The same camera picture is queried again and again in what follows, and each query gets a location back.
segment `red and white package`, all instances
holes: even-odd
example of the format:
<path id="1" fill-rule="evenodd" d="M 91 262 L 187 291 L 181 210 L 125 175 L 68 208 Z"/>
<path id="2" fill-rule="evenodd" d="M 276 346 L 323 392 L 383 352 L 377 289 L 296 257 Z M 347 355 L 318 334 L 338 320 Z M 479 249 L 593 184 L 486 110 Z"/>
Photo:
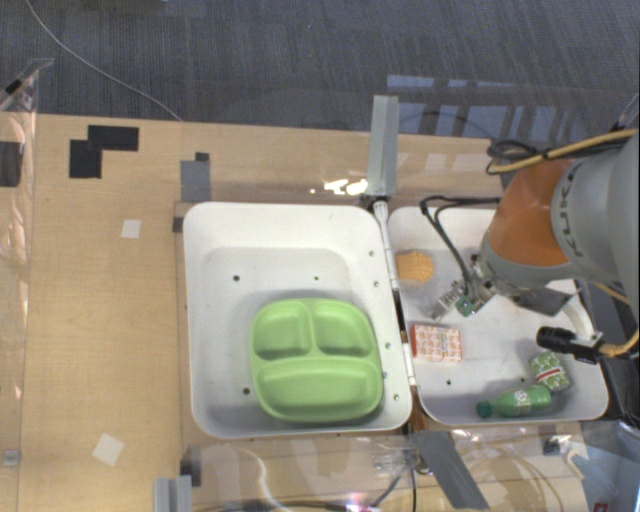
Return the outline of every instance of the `red and white package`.
<path id="1" fill-rule="evenodd" d="M 462 360 L 462 337 L 458 329 L 428 324 L 413 324 L 409 332 L 415 359 L 438 362 Z"/>

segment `metal bracket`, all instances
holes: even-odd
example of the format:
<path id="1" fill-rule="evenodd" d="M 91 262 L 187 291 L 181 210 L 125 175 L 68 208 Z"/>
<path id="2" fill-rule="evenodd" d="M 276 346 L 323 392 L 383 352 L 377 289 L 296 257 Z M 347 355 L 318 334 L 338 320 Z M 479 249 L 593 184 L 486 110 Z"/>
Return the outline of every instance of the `metal bracket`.
<path id="1" fill-rule="evenodd" d="M 153 512 L 191 512 L 191 475 L 175 480 L 156 478 L 153 483 Z"/>
<path id="2" fill-rule="evenodd" d="M 411 436 L 411 440 L 433 471 L 453 508 L 489 508 L 448 432 L 417 432 Z"/>
<path id="3" fill-rule="evenodd" d="M 374 96 L 366 196 L 390 197 L 396 191 L 399 124 L 397 96 Z"/>

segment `floor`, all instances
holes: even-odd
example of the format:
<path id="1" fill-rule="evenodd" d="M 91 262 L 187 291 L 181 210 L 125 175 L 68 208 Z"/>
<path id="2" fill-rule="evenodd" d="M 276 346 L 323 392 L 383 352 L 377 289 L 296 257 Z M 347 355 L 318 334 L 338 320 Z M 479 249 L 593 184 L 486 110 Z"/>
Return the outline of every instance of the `floor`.
<path id="1" fill-rule="evenodd" d="M 401 130 L 561 143 L 607 131 L 638 91 L 634 0 L 30 0 L 70 49 L 186 121 Z M 0 3 L 0 84 L 51 57 L 41 111 L 169 119 Z"/>

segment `green divided plate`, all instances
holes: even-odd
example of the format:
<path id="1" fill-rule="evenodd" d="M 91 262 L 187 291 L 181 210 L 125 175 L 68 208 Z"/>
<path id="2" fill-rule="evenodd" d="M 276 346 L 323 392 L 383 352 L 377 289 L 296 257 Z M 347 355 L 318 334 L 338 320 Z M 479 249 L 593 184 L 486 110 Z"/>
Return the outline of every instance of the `green divided plate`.
<path id="1" fill-rule="evenodd" d="M 348 302 L 290 299 L 260 309 L 251 325 L 251 374 L 262 408 L 286 421 L 352 420 L 382 398 L 373 328 Z"/>

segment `green bottle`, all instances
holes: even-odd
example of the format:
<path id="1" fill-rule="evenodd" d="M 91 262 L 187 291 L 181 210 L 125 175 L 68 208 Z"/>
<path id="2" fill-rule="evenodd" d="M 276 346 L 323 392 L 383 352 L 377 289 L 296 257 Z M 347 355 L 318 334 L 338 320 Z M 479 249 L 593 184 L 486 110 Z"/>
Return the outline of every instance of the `green bottle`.
<path id="1" fill-rule="evenodd" d="M 534 384 L 527 388 L 511 389 L 500 393 L 495 400 L 478 402 L 476 410 L 481 418 L 497 412 L 508 418 L 542 411 L 551 405 L 551 393 L 546 386 Z"/>

